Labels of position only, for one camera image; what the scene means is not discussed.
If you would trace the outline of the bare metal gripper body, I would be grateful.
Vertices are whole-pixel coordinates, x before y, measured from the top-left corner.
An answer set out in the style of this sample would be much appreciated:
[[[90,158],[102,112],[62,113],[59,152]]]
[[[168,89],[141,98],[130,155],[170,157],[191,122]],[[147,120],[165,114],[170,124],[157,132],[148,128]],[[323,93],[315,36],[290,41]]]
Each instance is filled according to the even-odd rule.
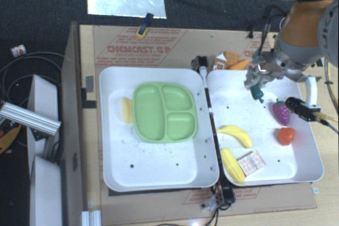
[[[292,60],[281,50],[263,51],[257,50],[252,55],[252,63],[249,68],[255,68],[257,81],[261,74],[269,74],[275,79],[286,77],[294,82],[304,82],[308,76],[302,72],[307,65],[299,64]]]

